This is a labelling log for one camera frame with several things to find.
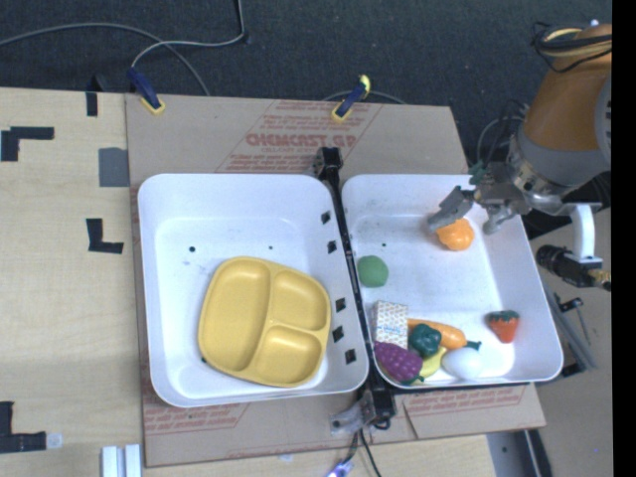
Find black block with wires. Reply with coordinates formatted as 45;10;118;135
365;388;398;430
312;146;345;180

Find orange carrot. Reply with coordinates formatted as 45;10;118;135
406;317;482;352

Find black cylinder on white bracket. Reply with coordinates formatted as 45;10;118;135
535;203;605;288

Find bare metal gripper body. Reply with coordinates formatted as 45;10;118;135
472;160;563;216

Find purple grapes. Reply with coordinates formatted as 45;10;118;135
373;341;425;386

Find green toy pepper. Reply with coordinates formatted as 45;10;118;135
407;322;443;359

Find orange toy pumpkin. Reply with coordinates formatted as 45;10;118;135
435;217;476;252

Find white plastic tray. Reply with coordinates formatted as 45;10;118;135
341;173;564;391
137;172;370;409

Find green ball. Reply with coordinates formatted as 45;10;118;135
356;254;390;288

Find yellow banana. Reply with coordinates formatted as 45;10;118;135
419;346;448;380

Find yellow divided plate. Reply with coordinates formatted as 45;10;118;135
197;255;333;390

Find brown cardboard board red print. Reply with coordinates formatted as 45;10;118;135
123;91;547;468

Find thin black rod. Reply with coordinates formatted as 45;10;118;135
325;164;384;392

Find red strawberry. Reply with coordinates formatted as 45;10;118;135
485;309;521;345

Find white egg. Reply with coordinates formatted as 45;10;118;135
440;347;484;381

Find white and orange carton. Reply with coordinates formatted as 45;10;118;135
371;299;410;351

